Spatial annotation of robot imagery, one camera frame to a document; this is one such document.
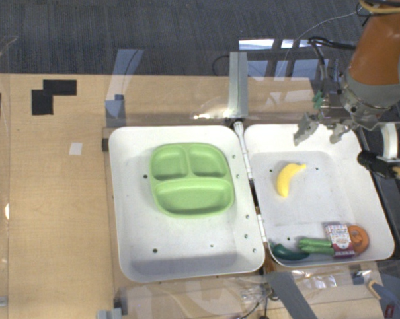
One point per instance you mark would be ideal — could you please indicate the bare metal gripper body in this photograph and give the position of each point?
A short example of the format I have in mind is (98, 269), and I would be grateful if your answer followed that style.
(360, 113)

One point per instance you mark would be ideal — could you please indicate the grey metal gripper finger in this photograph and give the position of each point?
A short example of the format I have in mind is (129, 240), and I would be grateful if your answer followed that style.
(339, 131)
(305, 127)

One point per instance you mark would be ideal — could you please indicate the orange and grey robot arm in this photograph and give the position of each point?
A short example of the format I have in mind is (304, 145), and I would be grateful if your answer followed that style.
(377, 55)

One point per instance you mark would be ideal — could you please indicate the yellow banana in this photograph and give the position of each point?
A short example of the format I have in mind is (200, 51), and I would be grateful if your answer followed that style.
(284, 180)

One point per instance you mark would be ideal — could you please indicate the thin black and white rod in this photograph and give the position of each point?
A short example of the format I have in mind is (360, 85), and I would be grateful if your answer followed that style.
(245, 153)

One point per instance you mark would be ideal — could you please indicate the white plastic tray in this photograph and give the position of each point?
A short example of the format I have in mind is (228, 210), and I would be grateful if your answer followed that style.
(190, 242)
(321, 203)

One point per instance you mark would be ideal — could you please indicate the white and purple carton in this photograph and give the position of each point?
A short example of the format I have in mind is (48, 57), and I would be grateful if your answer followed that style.
(340, 240)

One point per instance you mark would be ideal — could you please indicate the orange doughnut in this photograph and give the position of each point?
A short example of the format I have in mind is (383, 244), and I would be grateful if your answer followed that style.
(360, 239)

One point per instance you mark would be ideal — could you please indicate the green beans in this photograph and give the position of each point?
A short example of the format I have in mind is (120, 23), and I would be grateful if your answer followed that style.
(314, 246)

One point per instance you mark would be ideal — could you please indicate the dark green pepper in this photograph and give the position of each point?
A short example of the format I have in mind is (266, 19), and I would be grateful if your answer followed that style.
(287, 253)

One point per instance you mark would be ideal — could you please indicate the green divided plate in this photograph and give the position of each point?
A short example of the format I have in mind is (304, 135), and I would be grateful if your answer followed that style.
(191, 189)

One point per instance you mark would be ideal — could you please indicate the black cylinder on white bracket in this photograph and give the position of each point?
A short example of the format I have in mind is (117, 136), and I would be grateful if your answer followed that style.
(373, 159)

